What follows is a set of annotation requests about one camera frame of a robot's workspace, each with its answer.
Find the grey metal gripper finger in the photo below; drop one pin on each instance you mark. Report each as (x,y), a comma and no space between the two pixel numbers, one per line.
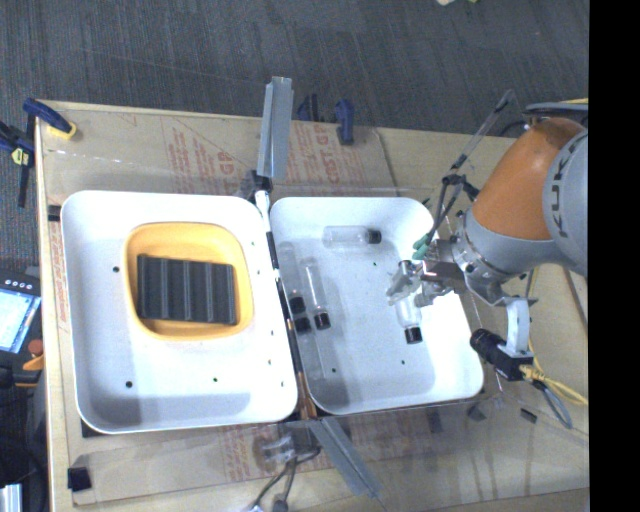
(429,295)
(401,282)

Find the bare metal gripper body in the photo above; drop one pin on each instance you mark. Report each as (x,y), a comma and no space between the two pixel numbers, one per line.
(442,265)

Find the clear plastic bottle black cap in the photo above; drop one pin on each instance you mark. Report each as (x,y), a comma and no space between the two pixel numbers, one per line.
(303,325)
(297,303)
(321,319)
(412,332)
(350,236)

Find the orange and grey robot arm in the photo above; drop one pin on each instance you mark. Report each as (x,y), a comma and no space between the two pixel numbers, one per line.
(520,190)

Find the white plastic tray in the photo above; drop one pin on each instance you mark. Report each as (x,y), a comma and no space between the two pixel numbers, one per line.
(370,350)
(100,300)

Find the thin black and white rod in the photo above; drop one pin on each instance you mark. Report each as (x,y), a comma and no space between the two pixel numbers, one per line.
(274,252)

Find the brown cardboard board red print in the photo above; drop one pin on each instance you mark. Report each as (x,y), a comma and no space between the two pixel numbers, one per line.
(440,460)

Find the black ribbed rack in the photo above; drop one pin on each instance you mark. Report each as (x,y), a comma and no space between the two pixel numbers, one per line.
(185,290)

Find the yellow bowl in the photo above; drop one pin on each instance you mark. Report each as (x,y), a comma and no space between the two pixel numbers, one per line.
(187,240)

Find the black cylinder on white bracket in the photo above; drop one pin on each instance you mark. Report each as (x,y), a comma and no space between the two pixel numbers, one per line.
(500,352)

